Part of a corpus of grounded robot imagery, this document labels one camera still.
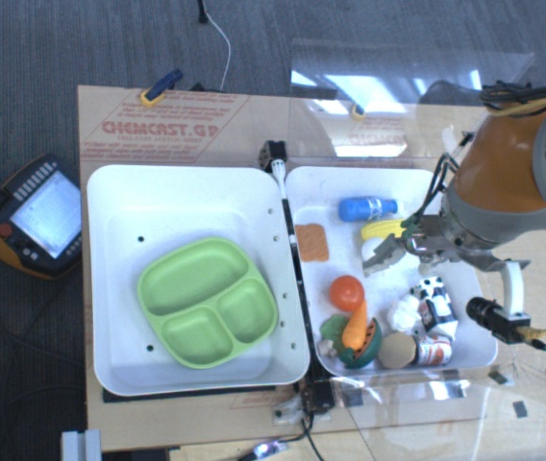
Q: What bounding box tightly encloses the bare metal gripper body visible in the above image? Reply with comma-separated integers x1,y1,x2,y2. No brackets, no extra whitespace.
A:
404,213,506,272

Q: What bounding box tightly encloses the white plastic tray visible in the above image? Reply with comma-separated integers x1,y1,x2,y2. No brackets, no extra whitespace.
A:
284,165,500,379
86,163,312,398

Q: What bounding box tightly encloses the yellow banana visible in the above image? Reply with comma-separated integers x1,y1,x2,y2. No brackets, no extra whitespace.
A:
360,218,408,242

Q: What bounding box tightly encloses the blue plastic bottle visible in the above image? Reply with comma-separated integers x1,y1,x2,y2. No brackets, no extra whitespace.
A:
337,195,400,224

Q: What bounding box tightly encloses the orange round toy fruit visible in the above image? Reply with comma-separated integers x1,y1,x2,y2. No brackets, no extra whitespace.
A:
328,274,367,313

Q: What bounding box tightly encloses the white crumpled lump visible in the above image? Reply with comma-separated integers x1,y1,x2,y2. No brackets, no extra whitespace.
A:
386,294,423,333

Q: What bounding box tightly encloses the black and white milk carton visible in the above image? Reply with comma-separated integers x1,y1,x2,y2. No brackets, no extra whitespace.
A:
408,276,460,342

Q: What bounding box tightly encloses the orange carrot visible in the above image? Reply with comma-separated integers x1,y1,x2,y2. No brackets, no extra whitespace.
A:
340,299,369,352

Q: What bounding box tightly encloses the orange square biscuit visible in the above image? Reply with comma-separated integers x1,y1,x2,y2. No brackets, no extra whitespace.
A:
294,223,331,264

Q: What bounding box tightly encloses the green toy lettuce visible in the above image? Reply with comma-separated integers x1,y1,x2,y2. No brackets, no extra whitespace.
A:
319,313,351,354

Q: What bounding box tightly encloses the green and red watermelon slice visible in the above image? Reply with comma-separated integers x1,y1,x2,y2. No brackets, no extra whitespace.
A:
338,316,385,371

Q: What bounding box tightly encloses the thin black and white rod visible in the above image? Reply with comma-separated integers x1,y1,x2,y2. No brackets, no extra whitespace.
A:
271,158,323,384

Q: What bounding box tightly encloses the white and orange can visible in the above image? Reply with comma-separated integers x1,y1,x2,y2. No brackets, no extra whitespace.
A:
377,330,454,371

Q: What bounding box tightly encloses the green divided plate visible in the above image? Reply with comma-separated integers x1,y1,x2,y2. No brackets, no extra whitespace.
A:
136,235,281,371

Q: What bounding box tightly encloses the brown cardboard board red print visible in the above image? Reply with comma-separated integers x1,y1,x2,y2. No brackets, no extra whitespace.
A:
76,84,495,452

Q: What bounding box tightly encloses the black cylinder on white bracket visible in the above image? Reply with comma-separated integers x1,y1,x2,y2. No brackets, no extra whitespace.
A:
465,259,534,346

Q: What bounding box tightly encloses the black block with thin wires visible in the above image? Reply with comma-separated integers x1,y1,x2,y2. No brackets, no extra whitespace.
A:
299,378,337,415
258,139,288,172

